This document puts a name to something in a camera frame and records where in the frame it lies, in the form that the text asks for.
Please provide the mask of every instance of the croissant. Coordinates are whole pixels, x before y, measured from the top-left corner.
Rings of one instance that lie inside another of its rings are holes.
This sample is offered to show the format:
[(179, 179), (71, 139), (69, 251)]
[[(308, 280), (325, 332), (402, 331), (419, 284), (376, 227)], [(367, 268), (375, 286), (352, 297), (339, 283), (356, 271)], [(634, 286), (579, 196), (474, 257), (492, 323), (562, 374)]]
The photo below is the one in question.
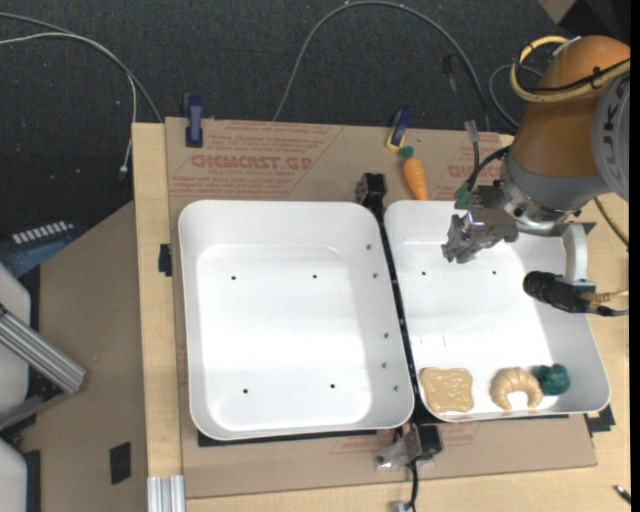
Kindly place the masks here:
[(530, 409), (535, 409), (542, 402), (543, 394), (540, 383), (533, 375), (522, 368), (504, 368), (500, 370), (491, 383), (491, 399), (506, 411), (511, 410), (509, 393), (524, 391)]

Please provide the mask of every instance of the cardboard sheet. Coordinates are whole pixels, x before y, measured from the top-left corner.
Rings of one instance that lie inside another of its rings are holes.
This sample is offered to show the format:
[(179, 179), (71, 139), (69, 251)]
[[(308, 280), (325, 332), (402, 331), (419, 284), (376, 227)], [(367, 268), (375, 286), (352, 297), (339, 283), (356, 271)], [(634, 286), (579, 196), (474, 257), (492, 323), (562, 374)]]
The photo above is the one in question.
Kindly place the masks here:
[[(340, 201), (353, 198), (363, 173), (384, 173), (385, 204), (410, 198), (403, 158), (385, 148), (385, 128), (204, 120), (203, 148), (185, 146), (186, 119), (166, 120), (167, 170), (176, 309), (176, 354), (187, 498), (402, 481), (405, 471), (376, 473), (373, 453), (393, 434), (198, 445), (189, 413), (186, 339), (177, 220), (199, 199)], [(481, 134), (481, 158), (509, 137)], [(473, 150), (464, 132), (409, 130), (406, 144), (425, 165), (432, 200), (450, 200), (469, 175)], [(479, 183), (499, 177), (489, 165)], [(421, 478), (537, 471), (597, 463), (581, 416), (439, 427), (444, 450)]]

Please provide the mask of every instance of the wooden table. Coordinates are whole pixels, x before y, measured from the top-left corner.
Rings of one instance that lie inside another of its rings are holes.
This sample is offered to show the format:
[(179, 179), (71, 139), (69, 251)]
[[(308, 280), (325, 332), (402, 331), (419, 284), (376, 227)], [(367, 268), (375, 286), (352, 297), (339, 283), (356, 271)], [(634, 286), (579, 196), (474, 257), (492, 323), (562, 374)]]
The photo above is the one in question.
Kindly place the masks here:
[[(135, 210), (138, 244), (148, 474), (182, 473), (174, 342), (172, 283), (158, 272), (158, 247), (169, 243), (165, 130), (160, 124), (133, 127)], [(603, 198), (624, 229), (628, 204)], [(597, 221), (589, 235), (590, 275), (604, 290), (628, 283), (628, 253), (593, 204), (581, 221)], [(593, 468), (424, 481), (417, 510), (437, 511), (625, 511), (614, 491), (630, 491), (629, 320), (590, 317), (611, 384), (610, 405), (617, 425), (595, 435), (599, 464)], [(279, 492), (225, 498), (189, 499), (189, 512), (385, 511), (407, 501), (409, 483)]]

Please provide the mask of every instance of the empty white tray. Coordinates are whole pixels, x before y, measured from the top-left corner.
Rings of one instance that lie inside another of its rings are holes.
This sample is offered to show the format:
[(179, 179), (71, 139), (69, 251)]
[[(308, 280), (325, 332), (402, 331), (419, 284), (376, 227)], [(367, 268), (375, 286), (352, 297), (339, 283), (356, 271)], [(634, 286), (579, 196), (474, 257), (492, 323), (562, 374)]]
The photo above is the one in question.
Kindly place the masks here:
[(413, 393), (378, 225), (351, 203), (179, 218), (191, 415), (220, 440), (393, 428)]
[[(560, 238), (521, 234), (476, 259), (449, 263), (441, 244), (453, 214), (450, 202), (399, 201), (385, 214), (416, 369), (466, 368), (473, 377), (474, 407), (446, 412), (445, 421), (487, 420), (598, 411), (609, 402), (609, 382), (586, 315), (569, 314), (525, 294), (532, 270), (564, 273)], [(560, 363), (571, 378), (568, 392), (545, 397), (530, 411), (524, 393), (510, 395), (507, 413), (490, 397), (498, 370)], [(425, 391), (420, 392), (427, 405)]]

